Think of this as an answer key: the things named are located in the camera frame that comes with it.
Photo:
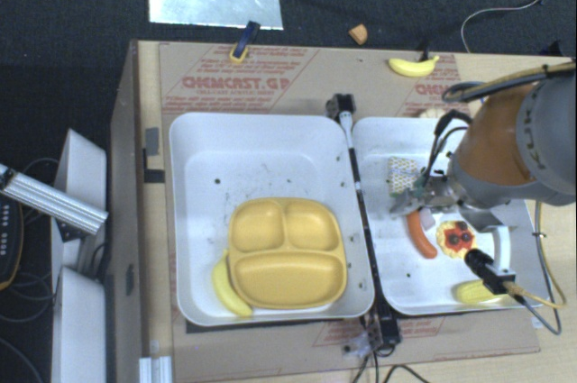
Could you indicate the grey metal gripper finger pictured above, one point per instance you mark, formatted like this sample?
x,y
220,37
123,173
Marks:
x,y
411,194
401,207

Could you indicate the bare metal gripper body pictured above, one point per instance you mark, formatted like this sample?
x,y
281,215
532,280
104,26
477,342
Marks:
x,y
441,194

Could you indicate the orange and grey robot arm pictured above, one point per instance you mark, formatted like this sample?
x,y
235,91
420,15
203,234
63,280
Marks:
x,y
500,147

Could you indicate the orange sausage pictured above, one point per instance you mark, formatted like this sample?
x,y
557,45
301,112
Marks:
x,y
420,237

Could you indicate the thin black and white rod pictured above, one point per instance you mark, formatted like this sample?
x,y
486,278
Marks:
x,y
360,196

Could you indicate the yellow pizza slice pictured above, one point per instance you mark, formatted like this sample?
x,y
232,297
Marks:
x,y
453,239

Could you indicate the white plastic tray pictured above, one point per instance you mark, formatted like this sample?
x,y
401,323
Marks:
x,y
414,282
252,156

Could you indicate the yellow divided plate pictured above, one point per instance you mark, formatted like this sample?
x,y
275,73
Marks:
x,y
286,252

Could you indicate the yellow banana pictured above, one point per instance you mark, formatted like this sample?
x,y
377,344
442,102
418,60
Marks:
x,y
411,66
227,291

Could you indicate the brown bread piece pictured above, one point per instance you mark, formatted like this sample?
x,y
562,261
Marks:
x,y
359,33

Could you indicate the brown cardboard board red print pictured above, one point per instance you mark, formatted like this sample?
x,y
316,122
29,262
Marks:
x,y
279,75

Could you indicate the black cylinder on white bracket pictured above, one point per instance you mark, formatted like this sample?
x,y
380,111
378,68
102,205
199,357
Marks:
x,y
486,265

